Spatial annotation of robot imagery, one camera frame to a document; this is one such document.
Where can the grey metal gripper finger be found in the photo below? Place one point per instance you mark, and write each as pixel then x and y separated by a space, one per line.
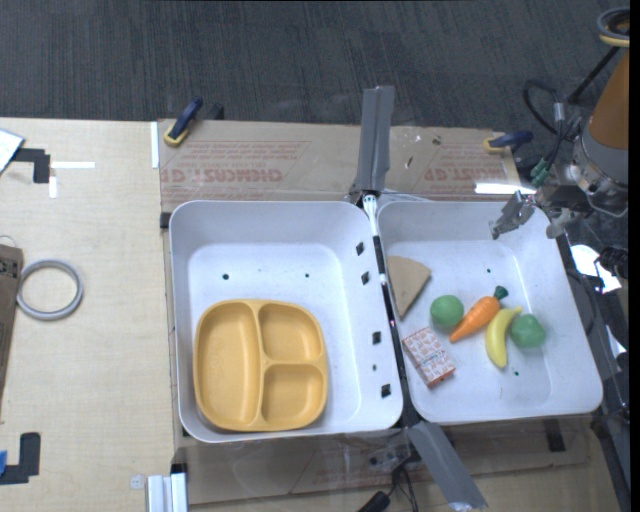
pixel 511 215
pixel 556 228

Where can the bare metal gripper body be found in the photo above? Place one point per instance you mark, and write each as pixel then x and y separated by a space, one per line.
pixel 575 192

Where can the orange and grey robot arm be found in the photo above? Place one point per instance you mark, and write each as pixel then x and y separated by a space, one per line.
pixel 611 105

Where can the green round fruit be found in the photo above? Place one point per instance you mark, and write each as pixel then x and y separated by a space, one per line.
pixel 527 331
pixel 446 311

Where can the orange carrot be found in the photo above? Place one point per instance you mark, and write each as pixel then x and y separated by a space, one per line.
pixel 475 317

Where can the brown bread slice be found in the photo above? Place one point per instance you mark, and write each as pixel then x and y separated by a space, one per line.
pixel 406 282

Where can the yellow banana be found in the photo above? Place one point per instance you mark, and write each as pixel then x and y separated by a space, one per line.
pixel 496 340

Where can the orange and white carton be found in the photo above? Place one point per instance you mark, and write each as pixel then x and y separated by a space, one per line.
pixel 429 357

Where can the white plastic tray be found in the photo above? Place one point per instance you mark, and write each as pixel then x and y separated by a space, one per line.
pixel 500 395
pixel 280 270

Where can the brown cardboard board red print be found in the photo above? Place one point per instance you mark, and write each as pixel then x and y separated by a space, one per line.
pixel 310 165

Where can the yellow divided plate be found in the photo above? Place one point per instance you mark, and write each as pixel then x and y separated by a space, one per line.
pixel 235 365

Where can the grey tape roll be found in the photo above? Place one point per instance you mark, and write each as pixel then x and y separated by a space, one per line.
pixel 22 305

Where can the white paper sheet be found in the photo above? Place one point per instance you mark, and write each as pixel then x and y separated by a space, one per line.
pixel 7 147

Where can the black cylinder on white bracket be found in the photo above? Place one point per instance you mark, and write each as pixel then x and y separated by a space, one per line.
pixel 613 260

